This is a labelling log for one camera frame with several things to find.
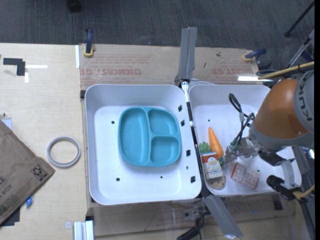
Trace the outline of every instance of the wooden table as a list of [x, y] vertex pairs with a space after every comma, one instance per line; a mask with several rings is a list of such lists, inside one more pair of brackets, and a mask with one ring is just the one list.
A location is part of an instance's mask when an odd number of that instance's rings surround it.
[[[80, 71], [75, 45], [0, 43], [0, 113], [12, 117], [12, 130], [38, 157], [46, 161], [50, 141], [60, 136], [75, 138], [84, 153]], [[17, 76], [17, 67], [3, 65], [3, 58], [23, 59], [26, 65], [47, 68], [28, 70], [29, 83]], [[58, 162], [71, 161], [75, 148], [56, 144], [51, 155]], [[21, 206], [20, 222], [0, 227], [4, 240], [71, 240], [73, 222], [84, 221], [87, 212], [85, 158], [70, 168], [55, 168], [55, 174], [34, 195], [33, 203]], [[297, 202], [295, 216], [244, 221], [239, 224], [246, 239], [309, 239]], [[186, 228], [151, 231], [98, 239], [175, 239]], [[217, 225], [206, 226], [206, 239], [226, 239]]]

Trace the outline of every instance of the carrot toy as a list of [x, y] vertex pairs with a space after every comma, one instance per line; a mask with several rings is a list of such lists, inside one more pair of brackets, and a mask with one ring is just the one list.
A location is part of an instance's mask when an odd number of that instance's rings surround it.
[[209, 145], [210, 145], [211, 151], [215, 151], [217, 156], [221, 158], [224, 155], [224, 151], [221, 147], [221, 144], [214, 130], [212, 130], [211, 127], [209, 127], [208, 129], [208, 135], [209, 135]]

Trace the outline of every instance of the yellow cable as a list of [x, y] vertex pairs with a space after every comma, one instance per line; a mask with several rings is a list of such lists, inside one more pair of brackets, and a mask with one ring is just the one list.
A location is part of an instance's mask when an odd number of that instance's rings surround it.
[[277, 71], [277, 72], [272, 72], [270, 74], [265, 74], [265, 75], [259, 76], [258, 80], [274, 78], [274, 77], [277, 77], [279, 75], [282, 75], [282, 74], [285, 74], [285, 73], [289, 73], [291, 71], [295, 71], [295, 70], [298, 70], [298, 69], [303, 69], [303, 68], [314, 66], [314, 65], [315, 65], [315, 62], [312, 61], [312, 62], [301, 64], [301, 65], [298, 65], [298, 66], [293, 66], [293, 67], [286, 68], [286, 69], [283, 69], [283, 70], [280, 70], [280, 71]]
[[305, 198], [307, 195], [309, 195], [314, 189], [315, 189], [315, 184], [313, 184], [313, 186], [310, 187], [306, 192], [295, 191], [293, 192], [293, 194], [295, 195], [296, 199], [300, 200], [301, 198]]

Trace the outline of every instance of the blue plate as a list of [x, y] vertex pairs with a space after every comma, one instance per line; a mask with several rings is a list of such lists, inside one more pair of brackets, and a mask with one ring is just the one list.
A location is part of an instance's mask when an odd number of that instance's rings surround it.
[[161, 167], [176, 162], [181, 153], [177, 119], [167, 110], [148, 106], [126, 109], [120, 116], [119, 151], [135, 166]]

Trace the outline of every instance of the red and white package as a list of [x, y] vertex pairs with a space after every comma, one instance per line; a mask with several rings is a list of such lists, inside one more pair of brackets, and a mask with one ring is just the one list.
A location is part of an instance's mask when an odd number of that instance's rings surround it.
[[233, 167], [230, 178], [254, 189], [258, 183], [259, 173], [237, 162]]

